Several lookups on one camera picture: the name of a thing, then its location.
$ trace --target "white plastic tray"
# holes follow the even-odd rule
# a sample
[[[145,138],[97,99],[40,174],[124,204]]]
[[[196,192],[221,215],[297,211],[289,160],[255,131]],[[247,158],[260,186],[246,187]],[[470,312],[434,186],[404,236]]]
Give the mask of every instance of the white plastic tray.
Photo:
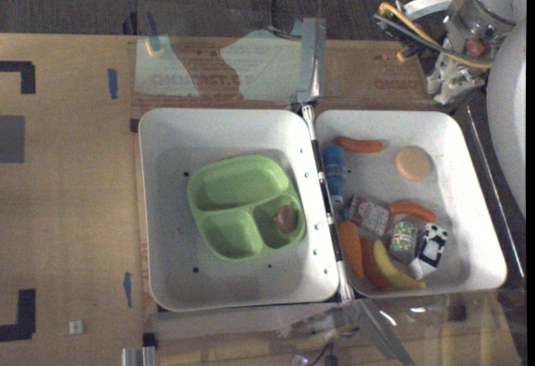
[[[140,122],[140,147],[149,242],[150,290],[172,311],[322,302],[338,289],[334,249],[325,221],[313,151],[304,121],[283,110],[156,109]],[[351,170],[344,196],[384,205],[414,201],[432,209],[450,232],[439,269],[426,290],[377,292],[348,269],[367,297],[398,297],[502,285],[507,266],[461,129],[437,112],[327,111],[316,120],[321,147],[337,136],[378,139],[385,149],[346,154]],[[396,152],[416,145],[433,161],[422,182],[403,179]],[[307,230],[302,241],[277,255],[225,262],[206,247],[186,197],[188,175],[216,160],[260,153],[277,160],[297,187]]]
[[[425,279],[426,290],[377,292],[348,269],[352,286],[367,297],[398,297],[501,286],[507,265],[488,213],[466,142],[457,122],[439,112],[330,110],[316,120],[318,142],[325,147],[340,135],[377,139],[385,148],[375,154],[344,155],[350,173],[344,198],[363,196],[388,205],[413,201],[436,214],[436,223],[449,231],[437,270]],[[401,177],[394,166],[403,146],[427,152],[433,165],[420,182]]]
[[[339,285],[312,146],[304,121],[280,110],[156,109],[140,122],[150,290],[171,311],[321,302]],[[188,175],[237,155],[274,158],[301,198],[301,241],[247,262],[216,257],[186,196]]]

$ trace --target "gray square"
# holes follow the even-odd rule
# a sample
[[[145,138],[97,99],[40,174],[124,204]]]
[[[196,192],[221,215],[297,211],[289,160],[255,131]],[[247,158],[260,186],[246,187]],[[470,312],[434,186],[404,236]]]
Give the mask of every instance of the gray square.
[[[23,116],[0,115],[0,164],[24,162]]]

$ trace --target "carrot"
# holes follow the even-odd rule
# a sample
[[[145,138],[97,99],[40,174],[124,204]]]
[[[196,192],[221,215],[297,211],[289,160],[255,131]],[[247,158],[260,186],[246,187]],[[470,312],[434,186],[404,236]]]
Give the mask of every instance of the carrot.
[[[388,279],[377,267],[374,258],[374,243],[369,238],[361,238],[360,246],[362,247],[362,265],[364,274],[368,280],[381,292],[389,288]]]
[[[338,225],[338,235],[342,250],[349,261],[349,265],[357,278],[364,278],[362,266],[362,249],[357,226],[352,221],[343,221]]]
[[[370,154],[383,150],[383,142],[380,140],[355,140],[349,137],[337,137],[334,143],[348,152],[358,154]]]
[[[390,204],[388,208],[392,215],[411,215],[429,223],[436,220],[435,213],[414,202],[398,201]]]

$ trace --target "blue bottle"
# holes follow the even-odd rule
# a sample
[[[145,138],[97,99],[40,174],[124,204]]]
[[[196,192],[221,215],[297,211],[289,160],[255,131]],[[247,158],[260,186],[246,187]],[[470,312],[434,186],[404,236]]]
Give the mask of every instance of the blue bottle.
[[[344,204],[342,188],[346,179],[344,149],[341,146],[330,145],[324,150],[324,169],[333,206],[341,206]]]

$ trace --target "green divided plate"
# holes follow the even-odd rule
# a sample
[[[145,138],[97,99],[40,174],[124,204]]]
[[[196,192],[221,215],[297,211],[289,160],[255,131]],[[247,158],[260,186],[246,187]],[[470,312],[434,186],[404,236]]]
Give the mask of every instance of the green divided plate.
[[[279,163],[264,155],[215,162],[193,174],[188,201],[202,238],[227,261],[246,261],[277,252],[305,232],[301,201]],[[298,216],[297,227],[282,233],[273,217],[285,205]]]

